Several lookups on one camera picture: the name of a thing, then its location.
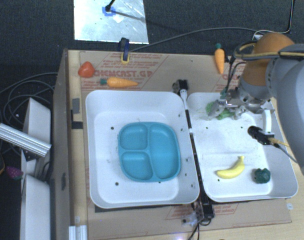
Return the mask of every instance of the blue tape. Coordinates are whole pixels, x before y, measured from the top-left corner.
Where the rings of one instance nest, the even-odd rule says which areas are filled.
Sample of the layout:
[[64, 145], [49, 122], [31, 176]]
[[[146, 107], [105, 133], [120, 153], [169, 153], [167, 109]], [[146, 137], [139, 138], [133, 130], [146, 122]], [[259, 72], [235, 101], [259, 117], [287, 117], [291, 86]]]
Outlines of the blue tape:
[[102, 7], [102, 12], [103, 12], [103, 14], [104, 14], [106, 17], [110, 17], [110, 16], [116, 15], [116, 13], [115, 13], [115, 8], [114, 8], [114, 7], [111, 7], [111, 10], [110, 10], [110, 11], [106, 11], [106, 10], [105, 10], [105, 6], [103, 6], [103, 7]]

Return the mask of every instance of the green toy vegetable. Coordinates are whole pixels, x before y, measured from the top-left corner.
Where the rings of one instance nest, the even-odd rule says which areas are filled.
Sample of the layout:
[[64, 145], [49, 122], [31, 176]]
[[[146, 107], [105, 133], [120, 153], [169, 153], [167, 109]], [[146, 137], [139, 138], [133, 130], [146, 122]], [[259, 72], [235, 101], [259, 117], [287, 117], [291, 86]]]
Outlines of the green toy vegetable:
[[257, 169], [254, 172], [254, 175], [256, 183], [267, 183], [271, 179], [271, 172], [266, 168], [264, 168], [263, 170]]

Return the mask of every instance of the blue plate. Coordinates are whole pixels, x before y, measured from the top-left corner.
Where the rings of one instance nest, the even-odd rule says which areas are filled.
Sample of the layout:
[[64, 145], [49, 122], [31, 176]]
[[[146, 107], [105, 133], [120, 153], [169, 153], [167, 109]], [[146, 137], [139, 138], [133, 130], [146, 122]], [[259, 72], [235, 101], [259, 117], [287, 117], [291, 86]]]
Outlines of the blue plate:
[[176, 134], [163, 123], [125, 125], [118, 135], [118, 154], [123, 173], [134, 181], [168, 181], [181, 170]]

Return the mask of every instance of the metal sheet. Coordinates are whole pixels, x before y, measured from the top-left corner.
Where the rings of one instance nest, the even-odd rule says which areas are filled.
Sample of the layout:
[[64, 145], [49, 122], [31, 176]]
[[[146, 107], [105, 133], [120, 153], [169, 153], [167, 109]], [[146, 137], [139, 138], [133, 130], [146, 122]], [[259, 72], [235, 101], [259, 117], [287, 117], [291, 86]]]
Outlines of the metal sheet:
[[111, 0], [74, 0], [75, 39], [148, 44], [143, 0], [115, 0], [111, 12], [105, 6]]

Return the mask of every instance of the robotic arm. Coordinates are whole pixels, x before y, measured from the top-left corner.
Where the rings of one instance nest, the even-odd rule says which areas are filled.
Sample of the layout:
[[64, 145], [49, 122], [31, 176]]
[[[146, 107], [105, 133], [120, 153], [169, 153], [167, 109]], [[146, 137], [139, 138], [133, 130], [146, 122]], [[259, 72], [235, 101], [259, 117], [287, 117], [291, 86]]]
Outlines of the robotic arm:
[[269, 33], [255, 43], [236, 48], [235, 58], [247, 61], [236, 89], [226, 90], [217, 100], [209, 117], [224, 109], [238, 119], [242, 113], [263, 112], [262, 105], [271, 97], [277, 100], [280, 124], [304, 175], [304, 44], [294, 44], [284, 35]]

